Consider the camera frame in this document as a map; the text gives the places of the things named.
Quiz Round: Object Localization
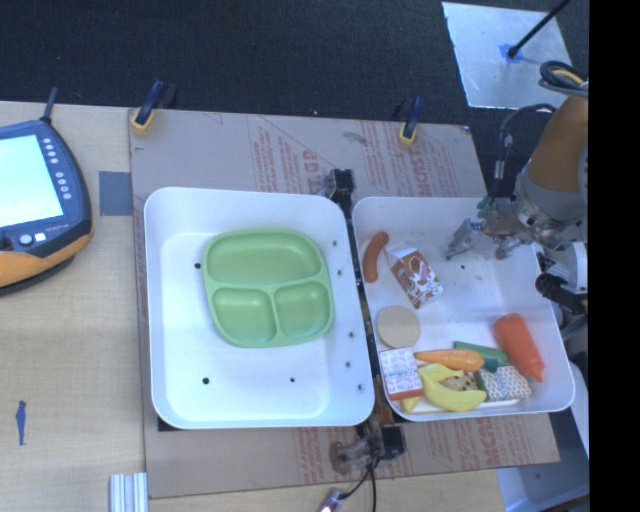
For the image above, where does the orange bottle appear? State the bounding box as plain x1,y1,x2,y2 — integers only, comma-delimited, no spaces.
493,313,546,384

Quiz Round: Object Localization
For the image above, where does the orange carrot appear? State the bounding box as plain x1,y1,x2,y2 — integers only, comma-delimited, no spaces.
413,348,486,373

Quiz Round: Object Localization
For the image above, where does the brown and white carton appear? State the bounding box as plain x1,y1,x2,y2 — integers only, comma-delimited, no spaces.
384,241,446,311

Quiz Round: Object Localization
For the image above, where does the orange sausage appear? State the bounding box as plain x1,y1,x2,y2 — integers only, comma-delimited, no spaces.
362,230,391,285

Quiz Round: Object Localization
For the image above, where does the green vegetable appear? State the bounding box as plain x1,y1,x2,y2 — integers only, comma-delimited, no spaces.
452,340,509,374

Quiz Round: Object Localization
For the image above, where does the white plastic tray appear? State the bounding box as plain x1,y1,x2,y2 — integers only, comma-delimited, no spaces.
351,196,577,423
143,186,376,431

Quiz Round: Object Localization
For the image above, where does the red and white carton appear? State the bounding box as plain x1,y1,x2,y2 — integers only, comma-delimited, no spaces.
377,347,425,402

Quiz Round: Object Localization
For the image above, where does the orange patterned packet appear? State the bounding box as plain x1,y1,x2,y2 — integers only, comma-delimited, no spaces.
473,365,533,403

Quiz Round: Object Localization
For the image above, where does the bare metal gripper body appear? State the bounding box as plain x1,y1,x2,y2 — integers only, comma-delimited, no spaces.
479,198,585,251

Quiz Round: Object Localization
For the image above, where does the green divided plate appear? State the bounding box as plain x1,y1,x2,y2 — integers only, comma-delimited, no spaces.
201,228,336,349

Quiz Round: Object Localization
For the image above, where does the thin black rod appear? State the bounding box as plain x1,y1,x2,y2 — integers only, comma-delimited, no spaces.
342,197,383,427

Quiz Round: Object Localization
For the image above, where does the brown cardboard board red print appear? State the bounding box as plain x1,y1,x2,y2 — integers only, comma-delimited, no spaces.
128,107,562,500

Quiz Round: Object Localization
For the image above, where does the tan round biscuit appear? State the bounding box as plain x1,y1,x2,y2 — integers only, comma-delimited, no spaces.
375,305,422,350

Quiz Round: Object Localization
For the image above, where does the yellow banana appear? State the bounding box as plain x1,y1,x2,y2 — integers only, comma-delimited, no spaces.
417,363,489,413

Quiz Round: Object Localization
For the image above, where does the black block with thin wires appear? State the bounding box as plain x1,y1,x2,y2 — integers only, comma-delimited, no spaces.
378,424,407,460
327,168,357,202

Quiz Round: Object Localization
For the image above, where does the black cylinder on white bracket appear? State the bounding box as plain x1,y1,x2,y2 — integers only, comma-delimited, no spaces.
534,242,590,316

